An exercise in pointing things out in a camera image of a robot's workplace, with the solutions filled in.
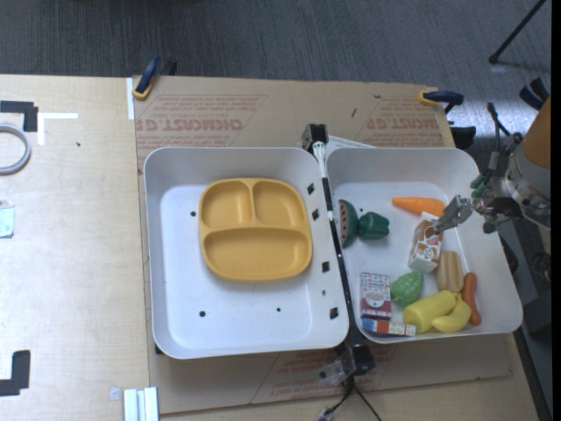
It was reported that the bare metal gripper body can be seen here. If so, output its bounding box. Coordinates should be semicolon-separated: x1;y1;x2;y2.
472;172;552;231

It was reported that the white and brown carton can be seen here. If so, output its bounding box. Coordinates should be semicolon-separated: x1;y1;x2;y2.
408;211;444;275

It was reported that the orange carrot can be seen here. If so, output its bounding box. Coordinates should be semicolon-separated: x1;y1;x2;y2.
391;196;447;218

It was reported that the tan hot dog bun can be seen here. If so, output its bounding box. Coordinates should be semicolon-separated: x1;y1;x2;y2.
436;250;465;294

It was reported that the green bell pepper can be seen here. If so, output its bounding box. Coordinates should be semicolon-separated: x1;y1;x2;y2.
358;210;391;240

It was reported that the white plastic tray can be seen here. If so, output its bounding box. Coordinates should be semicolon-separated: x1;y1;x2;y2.
143;146;351;360
324;146;524;345

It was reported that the orange sausage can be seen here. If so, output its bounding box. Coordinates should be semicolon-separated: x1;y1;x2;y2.
461;272;482;327

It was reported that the yellow bottle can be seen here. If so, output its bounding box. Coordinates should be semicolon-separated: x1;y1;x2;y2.
402;289;458;334

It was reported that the green and red watermelon slice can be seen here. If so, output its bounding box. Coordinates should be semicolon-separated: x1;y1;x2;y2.
337;198;362;249

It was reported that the yellow banana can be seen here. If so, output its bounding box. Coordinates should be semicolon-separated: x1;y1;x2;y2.
431;294;472;334

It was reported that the red and white carton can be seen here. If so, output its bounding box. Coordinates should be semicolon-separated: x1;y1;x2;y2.
359;271;393;321

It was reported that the thin black and white rod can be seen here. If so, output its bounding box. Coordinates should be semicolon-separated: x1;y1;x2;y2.
312;142;361;351

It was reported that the blue, orange and white box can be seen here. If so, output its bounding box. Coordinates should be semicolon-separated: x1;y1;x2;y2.
360;317;418;338

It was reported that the white paper sheet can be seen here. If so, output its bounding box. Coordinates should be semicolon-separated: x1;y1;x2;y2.
326;134;378;150

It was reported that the black tripod stand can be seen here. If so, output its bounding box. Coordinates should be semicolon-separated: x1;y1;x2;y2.
487;0;552;66

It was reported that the yellow divided plate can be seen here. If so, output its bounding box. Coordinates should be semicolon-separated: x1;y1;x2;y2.
198;177;314;282

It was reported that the brown cardboard board, red print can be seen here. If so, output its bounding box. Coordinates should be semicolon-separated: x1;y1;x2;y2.
132;75;514;416

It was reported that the white tape roll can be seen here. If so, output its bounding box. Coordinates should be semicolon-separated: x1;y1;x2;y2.
0;123;32;176

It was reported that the black block with thin wires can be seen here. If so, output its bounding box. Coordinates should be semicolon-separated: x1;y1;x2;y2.
301;123;330;151
317;344;377;386

